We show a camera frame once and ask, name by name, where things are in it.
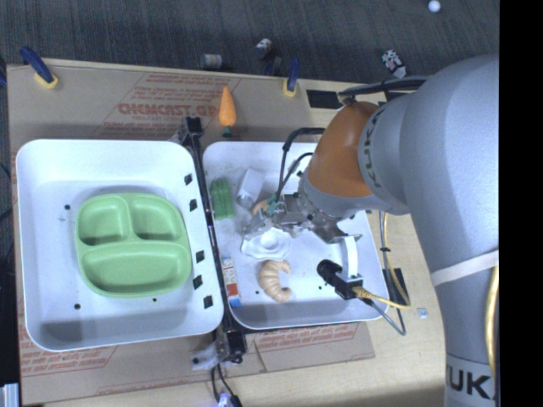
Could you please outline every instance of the table surface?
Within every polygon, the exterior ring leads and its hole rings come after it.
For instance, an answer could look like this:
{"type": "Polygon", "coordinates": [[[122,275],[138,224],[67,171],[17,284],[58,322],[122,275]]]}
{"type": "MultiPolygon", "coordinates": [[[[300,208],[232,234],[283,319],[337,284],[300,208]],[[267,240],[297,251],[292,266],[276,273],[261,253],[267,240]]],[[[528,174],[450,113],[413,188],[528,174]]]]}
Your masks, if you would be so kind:
{"type": "MultiPolygon", "coordinates": [[[[108,68],[109,70],[143,70],[141,67],[76,63],[47,59],[53,67],[74,67],[83,69],[108,68]]],[[[209,75],[208,72],[176,70],[176,75],[209,75]]],[[[236,104],[238,108],[239,138],[241,140],[283,141],[284,135],[300,126],[326,126],[335,115],[332,109],[312,109],[307,103],[305,91],[321,90],[340,92],[353,83],[299,80],[294,98],[287,98],[281,92],[283,79],[255,75],[212,73],[237,83],[236,104]]],[[[45,119],[30,122],[13,113],[16,103],[23,103],[21,92],[8,91],[10,104],[10,137],[13,154],[24,142],[38,137],[73,138],[81,122],[76,118],[49,122],[45,119]]],[[[84,103],[95,98],[82,100],[84,103]]],[[[384,101],[380,94],[358,97],[377,103],[384,101]]],[[[204,144],[219,140],[221,128],[216,120],[207,122],[208,135],[204,144]]],[[[368,215],[372,233],[379,238],[377,213],[368,215]]],[[[367,406],[413,406],[443,405],[445,387],[445,340],[441,315],[434,288],[430,282],[422,250],[414,231],[411,217],[390,216],[388,229],[391,260],[401,268],[411,298],[411,308],[403,310],[407,334],[402,337],[389,323],[380,318],[369,321],[368,328],[375,350],[375,358],[347,363],[313,366],[292,371],[276,371],[258,375],[229,378],[228,383],[247,406],[315,406],[315,405],[367,405],[367,406]]],[[[15,237],[17,265],[19,265],[19,244],[15,237]]],[[[389,315],[397,321],[395,310],[389,315]]],[[[62,385],[62,374],[50,384],[62,385]]],[[[181,386],[140,390],[48,403],[48,406],[170,406],[170,405],[214,405],[210,382],[197,382],[181,386]]]]}

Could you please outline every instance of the green plate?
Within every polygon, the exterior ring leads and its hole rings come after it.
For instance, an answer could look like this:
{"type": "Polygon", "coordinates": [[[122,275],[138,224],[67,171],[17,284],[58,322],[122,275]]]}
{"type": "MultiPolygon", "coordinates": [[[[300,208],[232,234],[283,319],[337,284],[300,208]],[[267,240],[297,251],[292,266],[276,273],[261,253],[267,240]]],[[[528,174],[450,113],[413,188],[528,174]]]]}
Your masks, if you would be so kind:
{"type": "Polygon", "coordinates": [[[180,287],[192,269],[179,209],[148,193],[88,199],[76,221],[77,259],[87,285],[110,297],[142,297],[180,287]]]}

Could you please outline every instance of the white ball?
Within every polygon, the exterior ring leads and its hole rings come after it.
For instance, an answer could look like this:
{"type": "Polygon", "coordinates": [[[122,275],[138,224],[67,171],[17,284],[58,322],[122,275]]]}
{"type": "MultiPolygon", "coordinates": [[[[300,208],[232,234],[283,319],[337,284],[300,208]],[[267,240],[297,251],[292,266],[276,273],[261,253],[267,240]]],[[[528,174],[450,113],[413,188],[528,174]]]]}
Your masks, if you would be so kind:
{"type": "Polygon", "coordinates": [[[430,0],[428,2],[428,9],[430,10],[430,12],[439,12],[439,10],[441,9],[441,3],[437,0],[430,0]]]}

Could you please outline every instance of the cardboard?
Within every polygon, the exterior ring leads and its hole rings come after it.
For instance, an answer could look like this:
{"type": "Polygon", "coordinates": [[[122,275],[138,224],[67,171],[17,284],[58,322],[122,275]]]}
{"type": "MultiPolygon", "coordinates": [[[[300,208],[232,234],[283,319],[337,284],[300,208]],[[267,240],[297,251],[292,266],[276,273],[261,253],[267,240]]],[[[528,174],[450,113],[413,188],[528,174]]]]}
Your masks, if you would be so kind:
{"type": "MultiPolygon", "coordinates": [[[[208,381],[208,371],[192,370],[190,352],[207,347],[210,335],[65,353],[45,351],[31,341],[25,329],[17,233],[17,151],[37,138],[167,140],[185,116],[202,119],[202,143],[207,146],[221,138],[217,112],[225,85],[232,91],[238,112],[234,135],[242,140],[281,142],[296,128],[332,119],[334,111],[312,114],[303,90],[287,98],[281,92],[283,80],[278,78],[45,61],[59,78],[53,90],[36,83],[29,66],[8,68],[23,404],[208,381]]],[[[243,363],[228,365],[228,375],[247,376],[375,355],[364,322],[251,334],[247,342],[249,351],[243,363]]]]}

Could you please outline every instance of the white band on robot arm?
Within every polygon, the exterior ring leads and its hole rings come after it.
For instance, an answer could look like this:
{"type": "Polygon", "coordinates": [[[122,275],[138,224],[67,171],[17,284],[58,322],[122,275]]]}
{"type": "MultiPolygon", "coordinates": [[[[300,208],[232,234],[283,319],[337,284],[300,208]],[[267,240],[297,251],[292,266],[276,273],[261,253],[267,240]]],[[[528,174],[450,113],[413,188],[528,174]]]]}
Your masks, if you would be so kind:
{"type": "Polygon", "coordinates": [[[470,276],[483,270],[495,267],[500,264],[500,250],[481,254],[467,261],[459,262],[451,267],[437,270],[430,275],[434,287],[442,283],[452,282],[463,277],[470,276]]]}

